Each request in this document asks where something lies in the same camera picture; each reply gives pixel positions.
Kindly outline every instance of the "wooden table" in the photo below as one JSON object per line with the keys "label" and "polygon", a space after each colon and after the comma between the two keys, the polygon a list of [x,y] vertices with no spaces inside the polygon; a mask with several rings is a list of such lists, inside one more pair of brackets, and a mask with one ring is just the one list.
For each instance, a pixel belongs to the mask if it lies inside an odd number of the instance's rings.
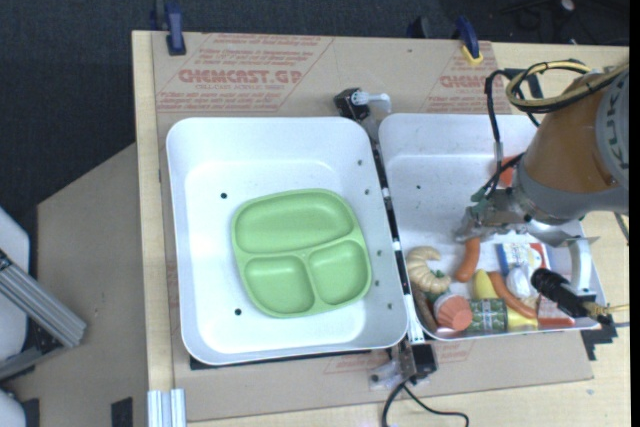
{"label": "wooden table", "polygon": [[[155,106],[152,34],[136,31],[132,35],[135,81],[138,173],[144,274],[144,301],[147,338],[148,385],[150,390],[168,391],[175,387],[168,311],[167,269],[163,231],[163,205],[158,181],[160,153]],[[421,40],[371,40],[336,38],[350,58],[357,61],[360,52],[394,47],[420,51],[427,43]],[[442,45],[451,45],[450,41]],[[576,58],[592,67],[618,64],[629,56],[628,48],[580,47],[564,45],[498,44],[492,45],[497,63],[502,68],[526,68],[545,61]],[[422,60],[420,67],[439,63]],[[593,258],[602,288],[611,304],[629,302],[629,250],[611,214],[590,214],[584,221],[587,235],[600,237],[593,246]],[[628,316],[617,315],[617,321]],[[467,393],[433,397],[428,404],[439,410],[464,411],[471,425],[630,425],[630,332],[619,329],[613,344],[596,349],[597,361],[592,368],[595,378],[568,384],[500,389],[482,393]],[[198,426],[261,425],[298,426],[377,425],[381,404],[352,405],[310,411],[284,412],[256,417],[232,418],[193,423]],[[399,400],[389,420],[402,426],[461,425],[460,419],[428,418],[410,400]]]}

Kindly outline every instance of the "green can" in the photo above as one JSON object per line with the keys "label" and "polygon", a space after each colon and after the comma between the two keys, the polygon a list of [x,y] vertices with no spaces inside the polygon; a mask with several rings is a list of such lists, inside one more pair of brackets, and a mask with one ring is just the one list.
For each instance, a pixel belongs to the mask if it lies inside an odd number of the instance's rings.
{"label": "green can", "polygon": [[507,305],[504,299],[469,301],[473,319],[466,329],[474,333],[503,333],[507,330]]}

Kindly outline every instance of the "blue clamp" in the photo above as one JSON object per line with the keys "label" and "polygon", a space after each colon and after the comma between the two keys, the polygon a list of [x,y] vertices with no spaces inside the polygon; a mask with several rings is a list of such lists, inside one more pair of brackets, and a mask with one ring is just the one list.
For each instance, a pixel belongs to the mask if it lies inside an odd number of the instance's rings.
{"label": "blue clamp", "polygon": [[169,31],[167,36],[169,55],[185,55],[187,53],[182,35],[182,11],[178,4],[155,0],[150,23],[152,30]]}
{"label": "blue clamp", "polygon": [[476,31],[471,25],[471,22],[463,15],[460,15],[456,19],[456,29],[458,36],[464,42],[462,47],[462,53],[471,64],[479,64],[483,61],[484,57],[480,52],[480,44],[478,43],[478,37]]}

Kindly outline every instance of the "green plate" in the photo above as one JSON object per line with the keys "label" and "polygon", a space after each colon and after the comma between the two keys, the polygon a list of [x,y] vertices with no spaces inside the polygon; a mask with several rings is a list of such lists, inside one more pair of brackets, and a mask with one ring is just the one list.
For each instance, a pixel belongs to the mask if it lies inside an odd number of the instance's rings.
{"label": "green plate", "polygon": [[231,233],[247,293],[274,317],[341,308],[371,285],[358,220],[332,191],[287,191],[248,201],[234,214]]}

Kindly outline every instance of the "orange sausage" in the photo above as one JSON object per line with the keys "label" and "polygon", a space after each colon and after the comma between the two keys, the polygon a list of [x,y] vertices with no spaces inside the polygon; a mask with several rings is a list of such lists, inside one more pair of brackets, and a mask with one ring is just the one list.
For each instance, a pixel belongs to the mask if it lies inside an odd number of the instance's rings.
{"label": "orange sausage", "polygon": [[498,271],[487,272],[493,289],[498,294],[500,299],[504,299],[505,304],[514,311],[517,311],[523,317],[528,319],[535,319],[537,317],[536,311],[524,304],[520,299],[513,295],[507,288],[507,284],[504,282],[502,274]]}
{"label": "orange sausage", "polygon": [[480,260],[480,237],[474,237],[464,243],[464,259],[454,277],[462,283],[469,281],[476,272],[478,260]]}

